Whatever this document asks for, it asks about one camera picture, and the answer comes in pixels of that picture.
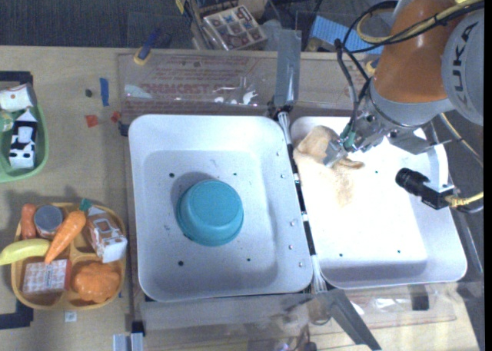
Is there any orange carrot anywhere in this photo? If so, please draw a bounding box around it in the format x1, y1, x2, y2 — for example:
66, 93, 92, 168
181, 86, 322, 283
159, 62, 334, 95
43, 198, 94, 265

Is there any white plastic tray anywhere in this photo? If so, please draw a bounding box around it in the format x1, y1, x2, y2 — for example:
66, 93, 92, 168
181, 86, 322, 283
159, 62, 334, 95
127, 113, 314, 303
289, 115, 469, 290

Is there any yellow divided plate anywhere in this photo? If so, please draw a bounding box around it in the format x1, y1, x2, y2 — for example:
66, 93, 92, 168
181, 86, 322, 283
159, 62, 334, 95
10, 202, 128, 312

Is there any small silver-topped can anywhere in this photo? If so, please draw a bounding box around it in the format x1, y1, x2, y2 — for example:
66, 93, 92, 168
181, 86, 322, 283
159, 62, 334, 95
33, 204, 64, 240

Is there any teal bowl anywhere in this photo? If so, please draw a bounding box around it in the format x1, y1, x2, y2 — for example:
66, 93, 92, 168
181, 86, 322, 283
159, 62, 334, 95
175, 179, 245, 248

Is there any black and white milk carton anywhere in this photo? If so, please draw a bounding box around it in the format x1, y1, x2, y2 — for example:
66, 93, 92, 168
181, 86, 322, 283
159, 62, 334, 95
8, 108, 40, 171

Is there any black block with thin wires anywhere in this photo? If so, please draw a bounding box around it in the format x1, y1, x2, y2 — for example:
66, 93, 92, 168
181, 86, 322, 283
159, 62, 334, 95
268, 98, 296, 118

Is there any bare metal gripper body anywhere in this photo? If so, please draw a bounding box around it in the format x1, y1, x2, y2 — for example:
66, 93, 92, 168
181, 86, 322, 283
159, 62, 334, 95
344, 108, 434, 155

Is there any pale yellow cloth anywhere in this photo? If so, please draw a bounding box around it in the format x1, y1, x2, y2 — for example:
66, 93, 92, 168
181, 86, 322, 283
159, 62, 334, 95
292, 124, 366, 208

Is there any white cup with orange dots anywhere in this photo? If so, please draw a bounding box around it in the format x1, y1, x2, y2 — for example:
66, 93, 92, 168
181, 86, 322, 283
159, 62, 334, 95
0, 82, 38, 113

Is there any green divided plate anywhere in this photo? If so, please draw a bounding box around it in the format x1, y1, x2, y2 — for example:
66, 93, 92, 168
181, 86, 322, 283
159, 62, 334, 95
0, 98, 50, 184

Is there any yellow banana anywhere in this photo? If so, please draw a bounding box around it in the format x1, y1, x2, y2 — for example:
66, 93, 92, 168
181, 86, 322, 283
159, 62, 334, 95
0, 238, 52, 267

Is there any white and orange carton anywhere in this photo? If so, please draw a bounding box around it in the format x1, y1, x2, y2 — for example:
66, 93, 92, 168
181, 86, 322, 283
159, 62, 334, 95
81, 205, 129, 264

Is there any orange-brown sausage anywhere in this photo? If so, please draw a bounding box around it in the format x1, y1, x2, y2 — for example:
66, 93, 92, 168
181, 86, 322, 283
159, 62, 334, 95
20, 203, 38, 240

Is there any white packet with orange print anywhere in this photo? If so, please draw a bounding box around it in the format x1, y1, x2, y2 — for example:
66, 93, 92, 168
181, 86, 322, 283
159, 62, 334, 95
21, 258, 73, 296

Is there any black cylinder on white bracket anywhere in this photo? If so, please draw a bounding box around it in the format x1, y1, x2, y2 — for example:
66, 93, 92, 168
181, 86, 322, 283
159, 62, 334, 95
394, 137, 457, 211

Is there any orange biscuit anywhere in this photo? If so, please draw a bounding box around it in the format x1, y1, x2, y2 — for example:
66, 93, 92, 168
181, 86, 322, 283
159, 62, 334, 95
71, 261, 121, 303

